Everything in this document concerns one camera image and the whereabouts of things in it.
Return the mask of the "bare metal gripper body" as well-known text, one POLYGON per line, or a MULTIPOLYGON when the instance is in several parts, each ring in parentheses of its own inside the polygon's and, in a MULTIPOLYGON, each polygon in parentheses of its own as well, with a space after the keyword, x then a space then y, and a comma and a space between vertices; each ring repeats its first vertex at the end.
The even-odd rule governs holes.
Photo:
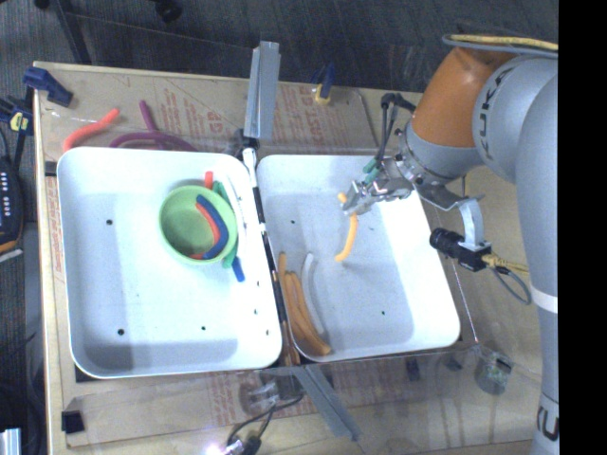
POLYGON ((407 198, 423 183, 427 171, 412 156, 404 153, 374 157, 364 167, 364 189, 374 201, 407 198))

